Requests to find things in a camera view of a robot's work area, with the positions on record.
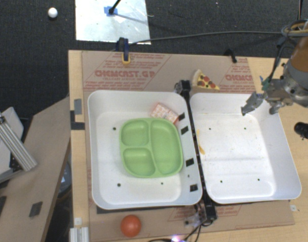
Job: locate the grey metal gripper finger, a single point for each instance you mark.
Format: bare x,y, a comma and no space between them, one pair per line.
252,103
274,108

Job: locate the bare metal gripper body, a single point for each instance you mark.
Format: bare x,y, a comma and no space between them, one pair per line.
279,92

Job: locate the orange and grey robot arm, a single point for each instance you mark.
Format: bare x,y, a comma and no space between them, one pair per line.
304,52

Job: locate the toy pizza slice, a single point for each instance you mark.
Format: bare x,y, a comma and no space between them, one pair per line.
204,81

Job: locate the white plastic tray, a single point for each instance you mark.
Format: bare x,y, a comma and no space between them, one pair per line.
111,160
239,160

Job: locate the thin yellow strip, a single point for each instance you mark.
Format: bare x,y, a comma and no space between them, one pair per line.
200,145

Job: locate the thin black and white rod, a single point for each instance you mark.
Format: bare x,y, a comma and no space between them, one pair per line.
195,145

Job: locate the orange and white carton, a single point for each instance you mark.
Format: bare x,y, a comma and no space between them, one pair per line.
162,112

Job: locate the green divided plate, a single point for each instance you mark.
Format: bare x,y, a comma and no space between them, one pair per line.
164,147

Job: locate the brown cardboard board, red print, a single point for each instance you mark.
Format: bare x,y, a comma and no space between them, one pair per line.
144,72

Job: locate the orange ball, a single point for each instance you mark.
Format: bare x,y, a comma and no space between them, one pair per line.
130,226

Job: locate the small white ball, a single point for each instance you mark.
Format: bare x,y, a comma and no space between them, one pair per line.
52,12

